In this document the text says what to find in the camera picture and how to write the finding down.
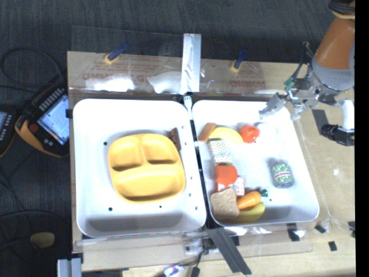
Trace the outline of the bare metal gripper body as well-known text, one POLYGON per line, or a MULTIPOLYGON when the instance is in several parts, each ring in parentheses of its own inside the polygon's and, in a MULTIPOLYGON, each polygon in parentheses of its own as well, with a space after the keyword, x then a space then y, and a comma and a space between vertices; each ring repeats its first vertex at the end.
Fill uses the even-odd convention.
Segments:
POLYGON ((287 100, 295 109, 309 109, 324 103, 334 106, 340 92, 322 84, 317 78, 296 78, 287 82, 287 100))

